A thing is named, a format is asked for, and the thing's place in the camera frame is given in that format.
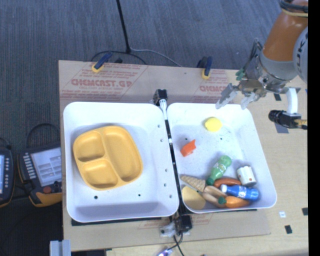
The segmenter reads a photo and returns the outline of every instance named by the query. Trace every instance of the carrot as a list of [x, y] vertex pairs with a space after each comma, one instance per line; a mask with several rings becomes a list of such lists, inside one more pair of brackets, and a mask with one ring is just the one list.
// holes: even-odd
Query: carrot
[[186, 157], [187, 155], [190, 155], [193, 153], [194, 149], [196, 148], [196, 140], [192, 140], [189, 143], [187, 143], [186, 145], [184, 145], [182, 147], [182, 149], [180, 150], [181, 154]]
[[218, 199], [218, 203], [221, 205], [225, 204], [225, 206], [228, 208], [238, 208], [247, 206], [250, 202], [248, 200], [233, 195], [228, 195], [225, 198], [223, 196], [220, 196]]
[[236, 178], [222, 177], [216, 179], [213, 183], [213, 186], [216, 188], [220, 188], [222, 184], [225, 184], [227, 186], [241, 185], [241, 181]]

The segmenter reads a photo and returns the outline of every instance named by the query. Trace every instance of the yellow ball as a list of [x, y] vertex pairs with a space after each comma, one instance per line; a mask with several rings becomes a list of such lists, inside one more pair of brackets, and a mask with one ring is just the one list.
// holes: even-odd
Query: yellow ball
[[217, 132], [221, 129], [222, 122], [216, 117], [210, 117], [205, 121], [204, 126], [210, 132]]

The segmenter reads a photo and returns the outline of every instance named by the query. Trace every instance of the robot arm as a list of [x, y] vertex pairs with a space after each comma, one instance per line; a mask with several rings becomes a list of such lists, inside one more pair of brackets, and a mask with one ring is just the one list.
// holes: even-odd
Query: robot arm
[[269, 119], [287, 128], [307, 129], [298, 111], [300, 88], [285, 87], [297, 75], [308, 84], [308, 0], [281, 0], [282, 13], [262, 46], [254, 40], [246, 64], [237, 73], [238, 86], [229, 84], [216, 103], [219, 109], [241, 91], [242, 109], [268, 92], [285, 94], [288, 110], [272, 110]]

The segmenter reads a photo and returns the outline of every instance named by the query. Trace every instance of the red object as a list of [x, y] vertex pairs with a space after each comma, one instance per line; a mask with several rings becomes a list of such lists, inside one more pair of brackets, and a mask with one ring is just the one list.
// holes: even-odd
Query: red object
[[181, 154], [182, 154], [184, 157], [192, 154], [193, 151], [194, 151], [194, 149], [196, 149], [195, 143], [196, 143], [196, 140], [194, 139], [194, 140], [190, 141], [188, 144], [185, 144], [185, 145], [182, 147], [182, 149], [180, 150]]

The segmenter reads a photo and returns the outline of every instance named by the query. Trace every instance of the white can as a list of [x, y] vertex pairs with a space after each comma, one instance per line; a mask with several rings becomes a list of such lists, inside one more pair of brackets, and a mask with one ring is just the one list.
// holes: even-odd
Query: white can
[[241, 184], [246, 187], [252, 187], [257, 184], [256, 178], [250, 166], [246, 165], [236, 170]]

